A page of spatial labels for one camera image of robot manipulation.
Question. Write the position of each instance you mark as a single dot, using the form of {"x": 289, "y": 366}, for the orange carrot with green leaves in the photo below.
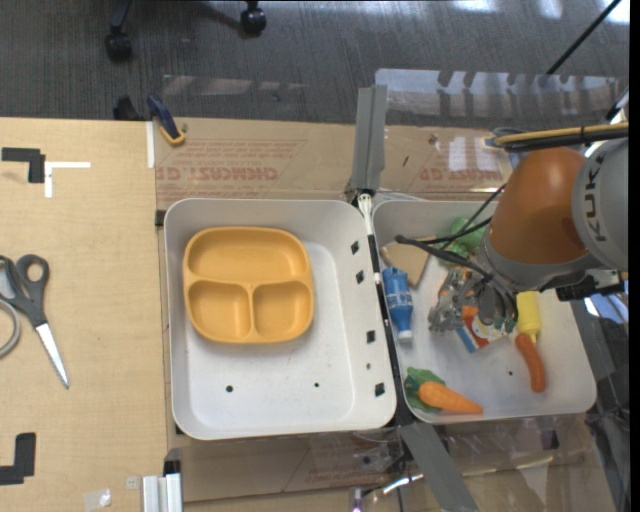
{"x": 445, "y": 397}

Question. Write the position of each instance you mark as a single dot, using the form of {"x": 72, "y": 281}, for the blue plastic bottle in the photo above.
{"x": 398, "y": 300}

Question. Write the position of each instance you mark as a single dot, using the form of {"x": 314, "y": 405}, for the black office chair base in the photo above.
{"x": 250, "y": 20}

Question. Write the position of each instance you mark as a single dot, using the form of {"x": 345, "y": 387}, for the orange sausage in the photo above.
{"x": 534, "y": 362}

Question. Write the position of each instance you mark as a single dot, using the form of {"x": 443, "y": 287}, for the orange divided plate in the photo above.
{"x": 248, "y": 285}

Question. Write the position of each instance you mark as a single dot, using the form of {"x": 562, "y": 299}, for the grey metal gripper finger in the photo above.
{"x": 456, "y": 314}
{"x": 437, "y": 320}

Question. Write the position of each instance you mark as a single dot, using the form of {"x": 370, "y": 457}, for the grey scissors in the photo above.
{"x": 37, "y": 310}

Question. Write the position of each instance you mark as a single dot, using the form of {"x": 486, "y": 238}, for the white orange and blue carton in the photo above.
{"x": 482, "y": 335}

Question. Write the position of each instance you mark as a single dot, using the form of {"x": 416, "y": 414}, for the brown cardboard board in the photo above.
{"x": 260, "y": 165}

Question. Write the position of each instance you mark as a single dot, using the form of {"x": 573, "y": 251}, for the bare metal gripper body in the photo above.
{"x": 467, "y": 289}

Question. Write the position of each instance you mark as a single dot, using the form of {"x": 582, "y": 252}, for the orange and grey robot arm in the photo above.
{"x": 545, "y": 210}

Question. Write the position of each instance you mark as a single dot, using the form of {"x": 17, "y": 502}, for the brown bread slice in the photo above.
{"x": 407, "y": 260}

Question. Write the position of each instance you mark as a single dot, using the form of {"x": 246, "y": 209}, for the green broccoli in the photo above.
{"x": 465, "y": 235}

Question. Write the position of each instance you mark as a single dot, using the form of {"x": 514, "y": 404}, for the yellow mustard bottle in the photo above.
{"x": 528, "y": 312}

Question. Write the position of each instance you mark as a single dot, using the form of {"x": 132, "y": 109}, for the white plastic tray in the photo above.
{"x": 495, "y": 380}
{"x": 280, "y": 380}

